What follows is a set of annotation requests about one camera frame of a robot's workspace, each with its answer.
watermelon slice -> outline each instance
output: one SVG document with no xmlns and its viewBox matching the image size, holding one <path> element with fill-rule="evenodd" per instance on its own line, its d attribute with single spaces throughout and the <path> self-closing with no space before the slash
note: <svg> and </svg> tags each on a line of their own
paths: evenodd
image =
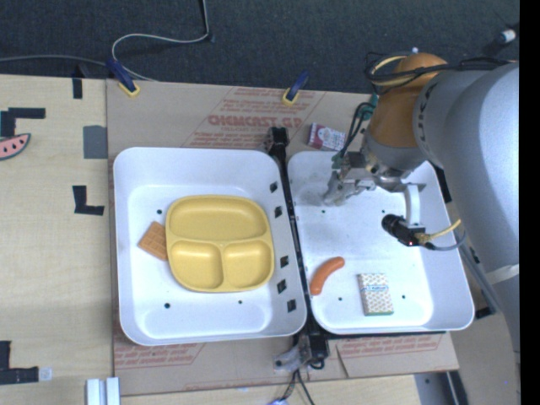
<svg viewBox="0 0 540 405">
<path fill-rule="evenodd" d="M 23 133 L 16 137 L 0 139 L 0 160 L 13 158 L 24 150 L 30 141 L 30 134 Z"/>
</svg>

black hole on tray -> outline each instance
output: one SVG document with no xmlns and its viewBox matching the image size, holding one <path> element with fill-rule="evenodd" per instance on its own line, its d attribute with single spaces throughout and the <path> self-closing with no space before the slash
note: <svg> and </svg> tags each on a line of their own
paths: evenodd
<svg viewBox="0 0 540 405">
<path fill-rule="evenodd" d="M 292 312 L 296 309 L 296 300 L 292 299 L 287 302 L 287 312 Z"/>
<path fill-rule="evenodd" d="M 287 282 L 282 280 L 281 282 L 278 282 L 278 294 L 283 293 L 287 289 Z"/>
</svg>

orange sausage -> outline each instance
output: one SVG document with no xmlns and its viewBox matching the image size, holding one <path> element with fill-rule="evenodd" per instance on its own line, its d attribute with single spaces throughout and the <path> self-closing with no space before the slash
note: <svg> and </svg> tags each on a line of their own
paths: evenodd
<svg viewBox="0 0 540 405">
<path fill-rule="evenodd" d="M 335 256 L 330 258 L 324 264 L 322 264 L 316 271 L 310 284 L 311 295 L 319 295 L 322 291 L 322 286 L 327 281 L 328 276 L 339 270 L 345 265 L 345 260 L 342 256 Z"/>
</svg>

cardboard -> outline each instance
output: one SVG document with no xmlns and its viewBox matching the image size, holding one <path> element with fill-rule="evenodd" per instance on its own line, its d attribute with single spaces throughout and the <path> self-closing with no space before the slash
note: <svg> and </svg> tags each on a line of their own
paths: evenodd
<svg viewBox="0 0 540 405">
<path fill-rule="evenodd" d="M 113 303 L 116 291 L 116 241 L 112 164 L 130 147 L 260 149 L 270 127 L 287 127 L 289 157 L 312 149 L 312 123 L 347 132 L 365 94 L 302 91 L 293 106 L 281 103 L 279 89 L 140 82 L 141 93 L 128 97 L 108 80 L 107 127 L 111 201 Z M 360 146 L 358 136 L 351 148 Z M 222 343 L 142 347 L 131 343 L 118 321 L 114 328 L 115 376 L 124 396 L 224 387 L 288 383 L 275 371 L 273 357 L 292 346 L 291 337 Z M 449 334 L 362 337 L 329 342 L 322 370 L 311 381 L 454 370 L 457 359 Z"/>
</svg>

yellow divided plate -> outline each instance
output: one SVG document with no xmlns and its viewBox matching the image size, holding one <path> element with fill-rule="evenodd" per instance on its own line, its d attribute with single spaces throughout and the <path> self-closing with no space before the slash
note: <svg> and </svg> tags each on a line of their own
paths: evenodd
<svg viewBox="0 0 540 405">
<path fill-rule="evenodd" d="M 165 234 L 170 268 L 188 289 L 246 291 L 273 275 L 270 224 L 248 198 L 183 197 L 167 212 Z"/>
</svg>

